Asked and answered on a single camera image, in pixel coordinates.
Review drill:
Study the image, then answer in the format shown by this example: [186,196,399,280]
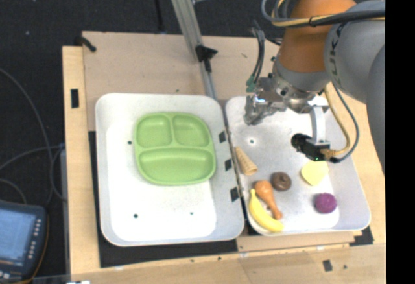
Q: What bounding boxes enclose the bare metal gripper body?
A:
[254,76,322,115]

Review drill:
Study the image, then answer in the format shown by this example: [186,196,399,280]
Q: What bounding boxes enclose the white plastic tray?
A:
[224,95,372,237]
[95,92,246,248]

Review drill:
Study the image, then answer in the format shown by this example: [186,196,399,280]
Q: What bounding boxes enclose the tan waffle cone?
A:
[233,146,259,177]

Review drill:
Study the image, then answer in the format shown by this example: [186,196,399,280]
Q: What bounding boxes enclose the brown doughnut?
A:
[270,171,292,193]

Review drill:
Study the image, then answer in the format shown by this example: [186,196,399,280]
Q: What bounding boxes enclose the pale yellow cheese wedge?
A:
[300,160,330,187]

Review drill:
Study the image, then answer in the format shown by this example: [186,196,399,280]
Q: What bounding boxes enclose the brown chicken drumstick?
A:
[253,180,284,220]

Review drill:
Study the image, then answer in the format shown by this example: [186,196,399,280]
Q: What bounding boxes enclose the green divided plate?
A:
[132,112,218,187]

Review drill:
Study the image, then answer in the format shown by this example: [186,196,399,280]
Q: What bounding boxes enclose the yellow banana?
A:
[248,188,285,233]

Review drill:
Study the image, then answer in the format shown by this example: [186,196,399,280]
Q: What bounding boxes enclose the purple grapes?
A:
[313,192,338,214]

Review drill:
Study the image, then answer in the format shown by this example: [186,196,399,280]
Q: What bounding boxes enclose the brown cardboard board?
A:
[80,30,364,253]

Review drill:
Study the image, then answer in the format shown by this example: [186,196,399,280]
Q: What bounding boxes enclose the black cylinder on white bracket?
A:
[290,97,331,162]

